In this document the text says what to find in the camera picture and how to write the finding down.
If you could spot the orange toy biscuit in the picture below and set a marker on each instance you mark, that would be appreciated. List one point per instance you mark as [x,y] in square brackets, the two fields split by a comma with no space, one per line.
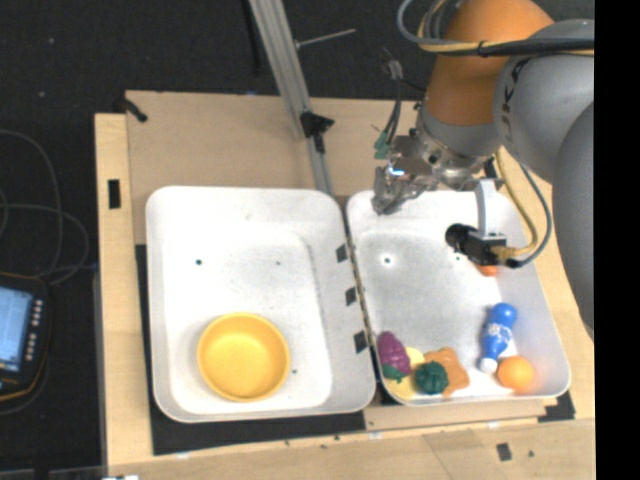
[454,368]

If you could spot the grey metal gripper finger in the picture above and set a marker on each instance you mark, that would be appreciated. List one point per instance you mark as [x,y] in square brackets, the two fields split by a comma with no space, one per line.
[411,188]
[382,193]

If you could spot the black cylinder on white bracket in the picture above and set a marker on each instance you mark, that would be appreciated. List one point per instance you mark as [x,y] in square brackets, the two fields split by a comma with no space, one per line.
[477,245]

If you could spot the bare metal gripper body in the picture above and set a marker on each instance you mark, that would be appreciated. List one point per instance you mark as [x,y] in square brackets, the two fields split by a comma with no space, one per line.
[436,158]

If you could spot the purple grapes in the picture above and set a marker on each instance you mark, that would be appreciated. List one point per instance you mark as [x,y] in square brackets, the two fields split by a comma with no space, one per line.
[392,350]

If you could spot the white plastic tray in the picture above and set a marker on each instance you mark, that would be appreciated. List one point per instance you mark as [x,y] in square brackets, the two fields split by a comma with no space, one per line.
[240,258]
[425,288]

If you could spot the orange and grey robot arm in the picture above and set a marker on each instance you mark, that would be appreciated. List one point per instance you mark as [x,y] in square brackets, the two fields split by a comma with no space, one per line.
[540,108]

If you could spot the blue and white bottle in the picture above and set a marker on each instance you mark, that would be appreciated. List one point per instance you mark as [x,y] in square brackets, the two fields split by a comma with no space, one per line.
[497,333]

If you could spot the green broccoli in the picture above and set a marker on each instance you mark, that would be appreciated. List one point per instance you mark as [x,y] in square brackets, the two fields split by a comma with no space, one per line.
[431,378]

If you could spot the orange fruit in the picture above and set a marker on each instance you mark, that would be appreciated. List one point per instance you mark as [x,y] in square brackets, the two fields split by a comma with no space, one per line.
[516,373]

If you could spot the yellow flat toy food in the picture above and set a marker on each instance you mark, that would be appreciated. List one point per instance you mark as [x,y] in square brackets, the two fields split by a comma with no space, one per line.
[406,387]

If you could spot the yellow bowl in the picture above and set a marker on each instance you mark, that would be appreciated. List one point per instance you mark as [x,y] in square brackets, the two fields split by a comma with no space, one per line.
[243,357]

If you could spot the pale wood board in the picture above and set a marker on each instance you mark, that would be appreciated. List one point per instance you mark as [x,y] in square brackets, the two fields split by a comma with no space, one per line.
[225,143]

